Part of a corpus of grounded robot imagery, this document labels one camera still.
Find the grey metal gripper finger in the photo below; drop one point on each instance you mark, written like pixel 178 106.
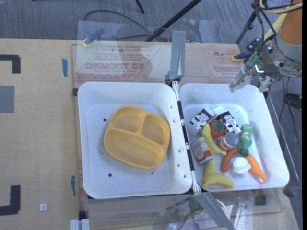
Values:
pixel 238 80
pixel 265 84

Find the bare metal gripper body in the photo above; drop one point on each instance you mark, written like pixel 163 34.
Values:
pixel 268 67

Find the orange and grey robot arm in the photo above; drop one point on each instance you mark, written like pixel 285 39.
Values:
pixel 291 23

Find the cow print milk carton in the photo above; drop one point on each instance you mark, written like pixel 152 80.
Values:
pixel 230 122
pixel 200 120

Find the white plastic tray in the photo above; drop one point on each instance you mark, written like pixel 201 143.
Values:
pixel 268 133
pixel 96 140

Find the red toy tomato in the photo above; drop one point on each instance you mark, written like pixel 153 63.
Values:
pixel 217 129

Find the green toy vegetable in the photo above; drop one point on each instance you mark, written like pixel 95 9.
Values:
pixel 245 138

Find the small orange and white can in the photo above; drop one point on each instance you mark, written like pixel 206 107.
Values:
pixel 224 144

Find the thin black and white rod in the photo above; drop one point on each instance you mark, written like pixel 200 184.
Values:
pixel 180 114

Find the orange sausage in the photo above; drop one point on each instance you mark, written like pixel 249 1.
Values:
pixel 227 159

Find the red and white labelled can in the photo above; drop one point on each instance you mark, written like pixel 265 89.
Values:
pixel 202 152

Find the orange carrot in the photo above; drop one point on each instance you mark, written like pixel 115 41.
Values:
pixel 255 166

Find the white toy garlic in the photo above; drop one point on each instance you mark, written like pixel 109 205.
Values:
pixel 240 165

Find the brown cardboard board red print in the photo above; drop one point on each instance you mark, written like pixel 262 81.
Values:
pixel 148 61

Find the yellow banana bunch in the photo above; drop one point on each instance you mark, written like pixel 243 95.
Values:
pixel 217 180

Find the yellow divided plate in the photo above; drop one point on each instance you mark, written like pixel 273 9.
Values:
pixel 134 150

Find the black cylinder on white bracket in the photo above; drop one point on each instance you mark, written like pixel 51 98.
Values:
pixel 293 101

